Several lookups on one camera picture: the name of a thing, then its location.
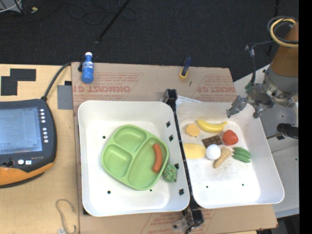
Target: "yellow banana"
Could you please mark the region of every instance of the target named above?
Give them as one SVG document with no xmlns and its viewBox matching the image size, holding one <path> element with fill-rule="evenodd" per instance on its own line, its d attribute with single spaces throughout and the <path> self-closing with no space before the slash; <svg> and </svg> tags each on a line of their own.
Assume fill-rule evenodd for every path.
<svg viewBox="0 0 312 234">
<path fill-rule="evenodd" d="M 197 125 L 199 128 L 208 133 L 220 133 L 226 124 L 228 124 L 227 121 L 219 124 L 211 124 L 202 119 L 197 120 Z"/>
</svg>

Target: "egg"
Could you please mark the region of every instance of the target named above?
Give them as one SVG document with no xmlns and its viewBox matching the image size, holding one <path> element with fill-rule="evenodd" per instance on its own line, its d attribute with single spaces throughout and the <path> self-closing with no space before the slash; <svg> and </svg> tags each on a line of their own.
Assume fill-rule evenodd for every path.
<svg viewBox="0 0 312 234">
<path fill-rule="evenodd" d="M 221 148 L 216 144 L 211 144 L 206 148 L 206 156 L 208 159 L 216 160 L 221 155 Z"/>
</svg>

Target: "tomato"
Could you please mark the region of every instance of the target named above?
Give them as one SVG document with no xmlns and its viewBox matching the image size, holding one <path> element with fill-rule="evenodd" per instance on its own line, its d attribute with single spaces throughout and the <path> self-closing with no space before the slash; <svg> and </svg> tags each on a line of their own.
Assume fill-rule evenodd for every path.
<svg viewBox="0 0 312 234">
<path fill-rule="evenodd" d="M 230 145 L 234 145 L 234 144 L 238 143 L 238 137 L 237 137 L 236 133 L 234 133 L 232 130 L 226 130 L 224 132 L 223 137 L 222 137 L 222 141 L 227 146 L 230 146 Z"/>
</svg>

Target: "yellow cable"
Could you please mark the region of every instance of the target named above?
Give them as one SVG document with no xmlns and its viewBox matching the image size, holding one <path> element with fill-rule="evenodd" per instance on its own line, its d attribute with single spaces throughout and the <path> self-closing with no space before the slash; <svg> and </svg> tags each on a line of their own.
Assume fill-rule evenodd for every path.
<svg viewBox="0 0 312 234">
<path fill-rule="evenodd" d="M 298 47 L 299 47 L 299 44 L 285 43 L 285 42 L 280 41 L 280 40 L 275 36 L 275 34 L 274 34 L 274 32 L 273 32 L 273 29 L 274 29 L 274 27 L 275 27 L 278 23 L 280 23 L 281 21 L 289 21 L 289 22 L 293 23 L 294 25 L 297 23 L 297 22 L 296 22 L 295 20 L 293 20 L 293 19 L 281 18 L 281 19 L 279 19 L 279 20 L 276 20 L 276 21 L 275 21 L 274 23 L 272 23 L 272 25 L 270 26 L 270 35 L 271 35 L 272 39 L 273 39 L 276 43 L 278 43 L 279 45 L 281 45 L 281 46 L 288 47 L 288 48 L 298 48 Z"/>
</svg>

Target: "black floor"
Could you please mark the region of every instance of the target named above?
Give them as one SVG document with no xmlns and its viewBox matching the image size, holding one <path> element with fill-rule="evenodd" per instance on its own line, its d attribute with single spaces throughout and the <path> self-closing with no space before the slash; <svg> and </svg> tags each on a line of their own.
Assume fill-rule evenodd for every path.
<svg viewBox="0 0 312 234">
<path fill-rule="evenodd" d="M 270 40 L 270 19 L 299 20 L 299 0 L 130 0 L 96 44 L 125 1 L 22 0 L 21 10 L 0 11 L 0 63 L 63 65 L 87 51 L 108 63 L 181 65 L 192 57 L 191 66 L 230 68 L 235 81 L 252 72 L 244 47 Z M 276 50 L 257 48 L 257 69 Z"/>
</svg>

